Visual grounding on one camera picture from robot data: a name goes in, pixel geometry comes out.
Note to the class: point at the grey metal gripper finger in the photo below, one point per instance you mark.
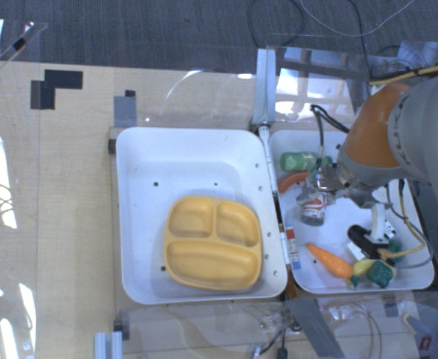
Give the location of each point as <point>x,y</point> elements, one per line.
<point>306,196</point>
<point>331,200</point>

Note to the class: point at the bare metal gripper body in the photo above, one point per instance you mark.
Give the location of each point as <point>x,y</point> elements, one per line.
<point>331,180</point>

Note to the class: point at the red and white can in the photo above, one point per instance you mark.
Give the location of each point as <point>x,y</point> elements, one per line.
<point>314,213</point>

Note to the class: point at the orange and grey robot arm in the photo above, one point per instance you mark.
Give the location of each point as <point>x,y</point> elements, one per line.
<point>409,133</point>

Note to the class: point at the red sausage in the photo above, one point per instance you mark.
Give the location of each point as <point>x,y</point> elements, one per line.
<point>291,181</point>

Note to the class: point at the white plastic tray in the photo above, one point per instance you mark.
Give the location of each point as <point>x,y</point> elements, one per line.
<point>334,234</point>
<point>188,155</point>

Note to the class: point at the green plastic bottle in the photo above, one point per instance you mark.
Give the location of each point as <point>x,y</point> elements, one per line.
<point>297,162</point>

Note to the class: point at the white printed packet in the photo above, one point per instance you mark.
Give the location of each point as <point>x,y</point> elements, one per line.
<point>292,247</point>

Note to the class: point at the small white box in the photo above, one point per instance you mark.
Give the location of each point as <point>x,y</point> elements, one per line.
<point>354,251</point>

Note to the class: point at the orange carrot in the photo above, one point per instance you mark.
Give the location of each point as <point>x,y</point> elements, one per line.
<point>331,262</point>

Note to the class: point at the white printed carton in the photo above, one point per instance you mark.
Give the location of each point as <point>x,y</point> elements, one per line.
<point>389,232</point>

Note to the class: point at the yellow and green toy corn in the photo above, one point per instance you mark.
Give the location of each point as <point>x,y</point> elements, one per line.
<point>364,267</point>

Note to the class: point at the small green toy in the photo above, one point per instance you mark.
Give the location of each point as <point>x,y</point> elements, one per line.
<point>395,247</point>

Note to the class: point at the yellow divided plate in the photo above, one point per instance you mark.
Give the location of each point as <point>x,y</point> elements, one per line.
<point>211,245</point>

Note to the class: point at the pale wood board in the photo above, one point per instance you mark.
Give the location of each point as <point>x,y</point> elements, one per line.
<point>72,200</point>

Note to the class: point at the black cylinder on white bracket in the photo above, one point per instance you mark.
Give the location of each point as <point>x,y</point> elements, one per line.
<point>364,239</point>

